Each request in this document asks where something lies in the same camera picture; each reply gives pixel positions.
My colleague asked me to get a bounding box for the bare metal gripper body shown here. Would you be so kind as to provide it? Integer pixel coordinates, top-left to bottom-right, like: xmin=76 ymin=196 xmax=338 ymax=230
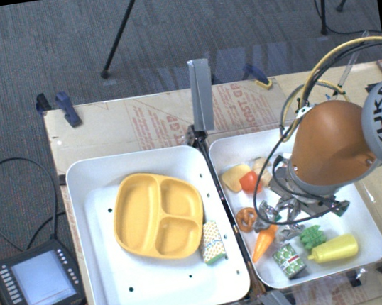
xmin=266 ymin=156 xmax=345 ymax=226

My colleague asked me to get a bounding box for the brown toy pretzel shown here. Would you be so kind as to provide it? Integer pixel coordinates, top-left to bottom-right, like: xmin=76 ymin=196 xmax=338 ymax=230
xmin=234 ymin=206 xmax=261 ymax=235

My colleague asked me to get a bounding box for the green patterned can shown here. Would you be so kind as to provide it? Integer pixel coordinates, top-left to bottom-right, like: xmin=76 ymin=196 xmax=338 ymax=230
xmin=271 ymin=240 xmax=309 ymax=282

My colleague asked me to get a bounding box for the orange toy carrot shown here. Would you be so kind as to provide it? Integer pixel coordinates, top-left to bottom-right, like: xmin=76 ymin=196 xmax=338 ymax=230
xmin=247 ymin=223 xmax=284 ymax=264

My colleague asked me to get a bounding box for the thin black rod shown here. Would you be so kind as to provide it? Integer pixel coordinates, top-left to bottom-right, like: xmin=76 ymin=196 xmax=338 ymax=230
xmin=194 ymin=129 xmax=268 ymax=303

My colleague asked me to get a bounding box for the red toy pepper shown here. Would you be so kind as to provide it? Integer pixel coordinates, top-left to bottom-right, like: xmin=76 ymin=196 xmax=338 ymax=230
xmin=237 ymin=169 xmax=265 ymax=196

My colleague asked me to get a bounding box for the beige toy food piece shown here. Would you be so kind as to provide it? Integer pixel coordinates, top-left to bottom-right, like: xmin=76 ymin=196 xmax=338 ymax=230
xmin=250 ymin=155 xmax=275 ymax=189

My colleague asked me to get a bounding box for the yellow mustard bottle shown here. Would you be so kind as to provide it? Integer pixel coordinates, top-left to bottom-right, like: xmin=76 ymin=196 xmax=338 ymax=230
xmin=304 ymin=232 xmax=361 ymax=267

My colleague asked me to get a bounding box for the yellow toy bread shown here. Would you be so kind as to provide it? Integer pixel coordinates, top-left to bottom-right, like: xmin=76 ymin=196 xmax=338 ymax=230
xmin=219 ymin=162 xmax=255 ymax=196

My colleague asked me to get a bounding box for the yellow and green patterned carton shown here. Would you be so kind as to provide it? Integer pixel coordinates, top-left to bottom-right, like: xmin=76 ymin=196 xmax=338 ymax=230
xmin=195 ymin=218 xmax=229 ymax=267

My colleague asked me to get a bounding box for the white plastic tray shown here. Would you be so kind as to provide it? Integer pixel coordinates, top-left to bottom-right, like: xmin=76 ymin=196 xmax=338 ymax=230
xmin=62 ymin=136 xmax=256 ymax=305
xmin=207 ymin=114 xmax=382 ymax=297

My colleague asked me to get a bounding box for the yellow divided plate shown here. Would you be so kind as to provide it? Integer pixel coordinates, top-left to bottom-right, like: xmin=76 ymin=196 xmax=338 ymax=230
xmin=104 ymin=163 xmax=212 ymax=269

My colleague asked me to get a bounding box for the brown cardboard board, red print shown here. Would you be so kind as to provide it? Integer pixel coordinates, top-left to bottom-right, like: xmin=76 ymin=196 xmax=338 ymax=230
xmin=42 ymin=56 xmax=382 ymax=305

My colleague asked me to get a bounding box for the black block with thin wires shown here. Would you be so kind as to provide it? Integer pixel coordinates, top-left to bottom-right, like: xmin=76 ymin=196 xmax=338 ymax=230
xmin=182 ymin=122 xmax=209 ymax=148

